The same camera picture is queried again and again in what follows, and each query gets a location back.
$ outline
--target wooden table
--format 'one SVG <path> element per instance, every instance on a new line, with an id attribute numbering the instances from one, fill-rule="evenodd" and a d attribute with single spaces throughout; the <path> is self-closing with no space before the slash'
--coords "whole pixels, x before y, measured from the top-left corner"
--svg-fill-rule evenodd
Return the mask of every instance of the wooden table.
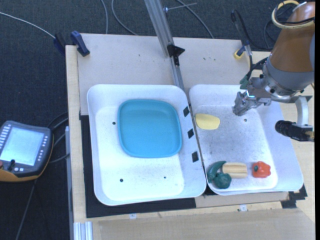
<path id="1" fill-rule="evenodd" d="M 155 36 L 82 34 L 90 55 L 82 57 L 66 46 L 66 74 L 70 134 L 71 233 L 80 228 L 94 240 L 111 239 L 315 239 L 314 143 L 292 141 L 308 193 L 298 208 L 283 209 L 288 192 L 239 195 L 201 195 L 196 208 L 105 217 L 86 217 L 82 130 L 79 115 L 87 115 L 86 95 L 95 84 L 173 85 L 170 63 Z M 195 84 L 238 85 L 248 71 L 248 58 L 233 53 L 238 40 L 174 38 L 185 49 L 179 57 L 185 92 Z M 269 55 L 254 52 L 254 62 Z M 312 87 L 304 94 L 313 95 Z M 309 101 L 309 124 L 314 125 L 314 97 Z M 294 104 L 281 104 L 285 120 L 295 122 Z"/>

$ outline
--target black backdrop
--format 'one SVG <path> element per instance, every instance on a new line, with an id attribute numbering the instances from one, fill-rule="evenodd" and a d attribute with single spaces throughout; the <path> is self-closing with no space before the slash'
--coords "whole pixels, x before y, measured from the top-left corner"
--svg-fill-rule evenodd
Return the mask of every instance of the black backdrop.
<path id="1" fill-rule="evenodd" d="M 132 35 L 116 21 L 112 1 L 103 0 L 107 9 L 108 34 Z M 176 0 L 161 0 L 168 8 L 180 6 Z M 267 25 L 274 7 L 285 0 L 180 0 L 196 3 L 190 8 L 206 24 L 216 39 L 239 39 L 231 21 L 237 10 L 246 30 L 260 51 L 272 47 L 279 29 Z M 154 36 L 143 0 L 114 0 L 116 16 L 137 35 Z M 0 0 L 0 12 L 46 30 L 61 33 L 71 44 L 70 33 L 106 33 L 106 14 L 100 0 Z M 212 38 L 200 21 L 186 8 L 169 10 L 168 22 L 174 37 Z M 47 126 L 56 116 L 68 110 L 65 58 L 53 45 L 53 38 L 36 27 L 0 14 L 0 125 L 14 120 L 35 126 Z M 52 125 L 65 117 L 58 118 Z M 63 123 L 55 130 L 64 133 Z M 52 159 L 66 153 L 61 141 Z M 21 240 L 69 237 L 66 161 L 49 164 L 38 179 L 30 200 Z M 33 182 L 0 183 L 0 239 L 15 239 Z"/>

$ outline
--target white tray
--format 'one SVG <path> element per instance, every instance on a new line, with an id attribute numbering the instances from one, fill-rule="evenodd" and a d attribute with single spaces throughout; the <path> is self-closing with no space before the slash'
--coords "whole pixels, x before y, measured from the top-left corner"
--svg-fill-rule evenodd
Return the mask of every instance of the white tray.
<path id="1" fill-rule="evenodd" d="M 217 161 L 245 163 L 248 176 L 232 179 L 227 189 L 210 189 L 219 195 L 257 192 L 297 191 L 303 185 L 303 175 L 291 140 L 275 130 L 283 120 L 279 103 L 250 109 L 245 115 L 233 114 L 238 85 L 199 84 L 190 89 L 193 115 L 210 114 L 220 118 L 215 130 L 196 127 L 205 171 Z M 267 178 L 254 178 L 252 164 L 263 161 L 271 166 Z"/>
<path id="2" fill-rule="evenodd" d="M 117 113 L 131 99 L 171 104 L 178 113 L 182 148 L 165 158 L 139 158 L 121 148 Z M 87 93 L 93 163 L 93 187 L 98 200 L 116 206 L 158 200 L 193 198 L 206 188 L 206 176 L 186 94 L 174 85 L 98 84 Z"/>

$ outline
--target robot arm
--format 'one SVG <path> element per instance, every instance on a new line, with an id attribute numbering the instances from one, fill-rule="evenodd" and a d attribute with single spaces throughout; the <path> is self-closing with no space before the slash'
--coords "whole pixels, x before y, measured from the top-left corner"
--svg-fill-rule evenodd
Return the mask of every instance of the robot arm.
<path id="1" fill-rule="evenodd" d="M 279 22 L 277 10 L 285 4 L 295 4 L 286 23 Z M 272 101 L 295 103 L 297 122 L 279 121 L 277 132 L 297 141 L 314 141 L 312 126 L 308 125 L 308 101 L 311 96 L 295 96 L 315 81 L 315 2 L 299 4 L 288 0 L 272 12 L 273 23 L 282 28 L 270 56 L 263 62 L 260 77 L 243 82 L 243 93 L 238 92 L 232 111 L 237 116 Z"/>

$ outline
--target black floor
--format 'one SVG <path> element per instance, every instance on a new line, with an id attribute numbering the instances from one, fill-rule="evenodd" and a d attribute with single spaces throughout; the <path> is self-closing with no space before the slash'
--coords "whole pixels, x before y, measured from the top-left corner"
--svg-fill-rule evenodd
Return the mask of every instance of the black floor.
<path id="1" fill-rule="evenodd" d="M 143 0 L 0 0 L 0 125 L 7 120 L 43 126 L 68 110 L 65 58 L 55 48 L 53 37 L 60 33 L 72 44 L 70 33 L 99 33 L 154 36 Z M 268 24 L 275 6 L 285 0 L 180 0 L 193 4 L 169 10 L 168 22 L 174 37 L 239 39 L 231 12 L 241 15 L 251 48 L 262 51 L 273 46 L 279 29 Z M 176 0 L 162 0 L 168 8 L 181 6 Z M 113 14 L 112 7 L 125 29 Z M 57 125 L 66 115 L 57 118 Z M 68 122 L 54 130 L 58 139 Z M 65 141 L 52 154 L 64 156 Z M 69 238 L 67 171 L 64 159 L 50 163 L 36 181 L 0 183 L 0 239 L 66 240 Z M 24 217 L 30 193 L 28 210 Z"/>

